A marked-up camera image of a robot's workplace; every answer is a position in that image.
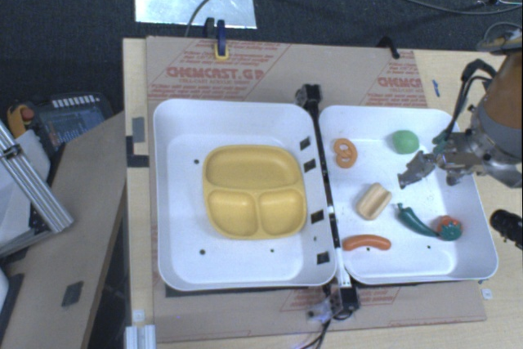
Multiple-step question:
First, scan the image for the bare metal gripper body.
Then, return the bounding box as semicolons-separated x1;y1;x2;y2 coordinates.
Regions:
435;130;523;190

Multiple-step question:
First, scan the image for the green ball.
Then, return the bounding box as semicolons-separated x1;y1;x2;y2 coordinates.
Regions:
391;129;421;156

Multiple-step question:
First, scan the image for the green chili pepper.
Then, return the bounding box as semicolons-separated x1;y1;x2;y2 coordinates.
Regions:
396;202;441;239

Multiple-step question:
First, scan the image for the orange and green tomato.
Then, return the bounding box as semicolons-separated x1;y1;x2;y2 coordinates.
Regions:
435;215;463;242

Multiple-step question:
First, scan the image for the tan bread bun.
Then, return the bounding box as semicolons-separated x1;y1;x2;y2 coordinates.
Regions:
355;181;394;221

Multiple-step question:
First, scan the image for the orange pretzel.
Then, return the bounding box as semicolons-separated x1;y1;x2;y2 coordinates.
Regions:
332;137;360;170

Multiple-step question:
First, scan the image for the orange sausage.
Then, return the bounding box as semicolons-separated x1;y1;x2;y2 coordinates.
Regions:
342;234;392;253

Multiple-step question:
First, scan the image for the thin black and white rod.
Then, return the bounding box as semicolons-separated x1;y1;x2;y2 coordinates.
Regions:
308;101;343;259

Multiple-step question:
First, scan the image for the white plastic tray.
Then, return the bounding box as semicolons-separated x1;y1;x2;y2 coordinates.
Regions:
318;105;500;286
152;98;338;293

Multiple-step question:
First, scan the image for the yellow divided plate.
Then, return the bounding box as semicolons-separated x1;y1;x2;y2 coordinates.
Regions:
202;144;309;241

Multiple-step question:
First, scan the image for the brown cardboard board red print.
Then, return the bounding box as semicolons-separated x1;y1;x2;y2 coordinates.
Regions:
145;35;489;344

